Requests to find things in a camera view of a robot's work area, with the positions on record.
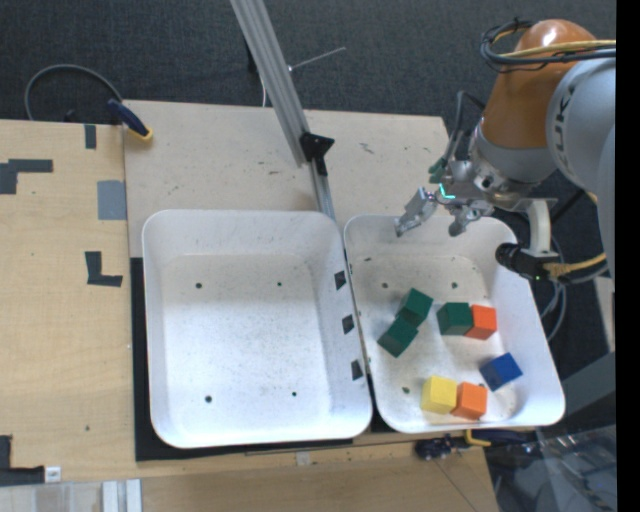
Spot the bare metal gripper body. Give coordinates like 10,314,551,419
439,158,536,213

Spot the white plastic tray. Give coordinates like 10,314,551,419
141,208,374,450
343,213,567,435

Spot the green cube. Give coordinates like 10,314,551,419
435,301,474,337
395,287,435,327
376,317,420,359

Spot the orange cube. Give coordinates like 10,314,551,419
451,381,489,421
464,304,499,342

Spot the blue cube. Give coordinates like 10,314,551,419
479,351,524,393

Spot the yellow cube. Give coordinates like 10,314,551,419
420,375,459,416

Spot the pale wood board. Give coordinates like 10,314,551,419
122,99,501,480

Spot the black cylinder on white bracket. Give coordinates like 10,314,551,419
494,199,561,282

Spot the black block with thin wires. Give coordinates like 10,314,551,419
414,434,454,462

